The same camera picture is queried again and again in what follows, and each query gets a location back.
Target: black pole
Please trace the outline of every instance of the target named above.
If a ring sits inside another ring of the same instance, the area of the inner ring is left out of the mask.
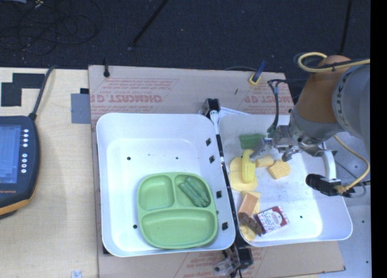
[[[346,34],[347,34],[347,31],[348,31],[348,24],[350,22],[350,14],[351,14],[351,9],[352,9],[352,2],[353,2],[353,0],[348,0],[348,5],[346,7],[346,16],[345,16],[344,30],[343,30],[343,36],[342,36],[342,40],[341,40],[339,54],[343,54],[343,52],[344,52],[344,45],[345,45],[345,40],[346,40]]]
[[[132,41],[132,43],[130,44],[130,46],[128,47],[128,50],[133,50],[136,43],[138,42],[138,40],[142,37],[142,35],[145,33],[145,31],[148,29],[148,27],[152,24],[152,22],[155,20],[155,18],[157,17],[157,15],[161,12],[161,10],[164,8],[164,6],[167,4],[169,0],[164,0],[160,6],[156,9],[156,11],[154,12],[154,14],[149,18],[149,20],[147,21],[147,23],[144,25],[144,27],[141,29],[141,31],[139,32],[139,34],[134,38],[134,40]]]

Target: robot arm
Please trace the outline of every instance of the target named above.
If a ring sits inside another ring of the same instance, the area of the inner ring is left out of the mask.
[[[319,68],[312,69],[302,64],[302,56],[299,58],[300,67],[312,74],[291,111],[289,124],[277,126],[271,139],[261,140],[250,159],[256,160],[269,146],[277,148],[284,161],[304,151],[322,157],[324,163],[332,168],[334,161],[329,158],[331,155],[327,154],[324,141],[344,131],[363,141],[370,159],[369,60],[353,61],[320,53],[307,55],[321,55],[324,59]],[[322,193],[336,195],[331,188],[340,185],[340,181],[332,177],[336,177],[335,174],[330,176],[327,172],[325,181],[322,181],[327,186],[322,187]],[[307,184],[316,188],[320,179],[309,175]]]

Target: blue screen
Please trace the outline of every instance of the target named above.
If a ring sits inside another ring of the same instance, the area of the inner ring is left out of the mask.
[[[0,184],[18,181],[20,125],[0,125]]]

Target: black floor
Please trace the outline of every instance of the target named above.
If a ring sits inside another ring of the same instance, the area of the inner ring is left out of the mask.
[[[265,60],[265,71],[305,80],[299,53],[370,57],[371,0],[167,0],[140,34],[162,2],[0,0],[0,66],[87,69],[106,59],[251,71]],[[294,99],[302,85],[290,85]]]

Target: green divided plate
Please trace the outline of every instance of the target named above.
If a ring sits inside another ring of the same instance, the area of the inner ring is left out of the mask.
[[[189,176],[207,194],[210,201],[206,207],[195,206],[179,188]],[[158,248],[202,246],[218,231],[210,187],[193,173],[168,172],[144,177],[137,188],[137,212],[143,237]]]

